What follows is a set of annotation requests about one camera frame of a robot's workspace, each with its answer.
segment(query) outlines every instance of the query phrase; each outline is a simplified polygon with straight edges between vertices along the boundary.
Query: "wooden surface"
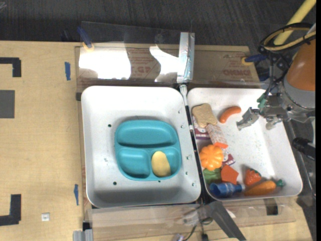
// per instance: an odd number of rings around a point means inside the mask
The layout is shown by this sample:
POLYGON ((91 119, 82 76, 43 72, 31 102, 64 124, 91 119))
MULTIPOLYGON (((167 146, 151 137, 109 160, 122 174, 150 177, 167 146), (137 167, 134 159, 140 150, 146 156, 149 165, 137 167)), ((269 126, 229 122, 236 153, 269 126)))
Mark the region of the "wooden surface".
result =
MULTIPOLYGON (((0 119, 0 215, 10 195, 22 195, 22 220, 0 226, 0 240, 72 240, 82 228, 83 200, 75 46, 78 43, 0 42, 0 57, 19 57, 22 77, 0 64, 0 90, 16 91, 14 119, 0 119), (65 75, 71 64, 71 80, 65 75), (74 185, 79 186, 79 206, 74 185), (50 221, 42 221, 42 213, 50 221)), ((248 240, 311 240, 302 209, 291 199, 295 222, 242 227, 248 240)), ((226 240, 221 230, 211 240, 226 240)), ((171 240, 172 235, 135 240, 171 240)), ((195 233, 190 240, 201 240, 195 233)))

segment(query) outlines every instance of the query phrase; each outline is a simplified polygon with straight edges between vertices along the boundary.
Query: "blue cylinder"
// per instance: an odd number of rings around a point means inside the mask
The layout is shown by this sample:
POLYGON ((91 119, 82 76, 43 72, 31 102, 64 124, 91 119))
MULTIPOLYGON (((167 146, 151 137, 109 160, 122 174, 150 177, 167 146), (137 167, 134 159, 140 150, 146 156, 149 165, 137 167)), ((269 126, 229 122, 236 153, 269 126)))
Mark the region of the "blue cylinder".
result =
POLYGON ((212 183, 210 185, 210 192, 217 197, 231 197, 235 193, 241 193, 245 190, 244 185, 234 185, 232 183, 226 182, 226 183, 212 183))

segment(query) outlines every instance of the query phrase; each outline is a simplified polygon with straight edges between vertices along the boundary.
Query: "gray floor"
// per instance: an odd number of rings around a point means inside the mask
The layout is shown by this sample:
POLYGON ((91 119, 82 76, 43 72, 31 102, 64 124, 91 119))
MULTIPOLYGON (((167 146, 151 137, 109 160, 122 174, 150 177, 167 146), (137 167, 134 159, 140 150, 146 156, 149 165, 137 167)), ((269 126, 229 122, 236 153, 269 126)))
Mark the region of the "gray floor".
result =
MULTIPOLYGON (((284 26, 304 0, 0 0, 0 40, 60 41, 68 29, 75 40, 82 21, 188 31, 196 44, 244 45, 256 54, 259 41, 284 26)), ((316 8, 304 19, 316 22, 316 8)), ((310 130, 297 128, 298 135, 310 130)), ((300 201, 316 239, 315 201, 306 180, 300 201)))

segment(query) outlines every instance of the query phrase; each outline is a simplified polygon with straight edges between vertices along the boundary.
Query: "toy sink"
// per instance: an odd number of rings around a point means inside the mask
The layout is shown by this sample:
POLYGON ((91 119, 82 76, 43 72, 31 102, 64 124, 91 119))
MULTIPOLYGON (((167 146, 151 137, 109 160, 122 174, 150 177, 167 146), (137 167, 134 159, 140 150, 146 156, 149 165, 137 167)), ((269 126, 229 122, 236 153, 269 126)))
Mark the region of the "toy sink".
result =
POLYGON ((169 87, 91 86, 81 96, 86 187, 96 207, 190 203, 201 184, 182 95, 169 87), (172 174, 150 160, 167 155, 172 174))

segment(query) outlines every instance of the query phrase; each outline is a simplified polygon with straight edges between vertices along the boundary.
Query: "gray square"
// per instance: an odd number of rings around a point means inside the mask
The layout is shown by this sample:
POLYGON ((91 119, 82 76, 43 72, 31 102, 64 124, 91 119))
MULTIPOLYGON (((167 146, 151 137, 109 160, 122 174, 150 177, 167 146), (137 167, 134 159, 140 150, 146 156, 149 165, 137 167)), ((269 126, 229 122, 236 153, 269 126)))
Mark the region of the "gray square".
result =
POLYGON ((0 118, 15 117, 15 91, 0 90, 0 118))

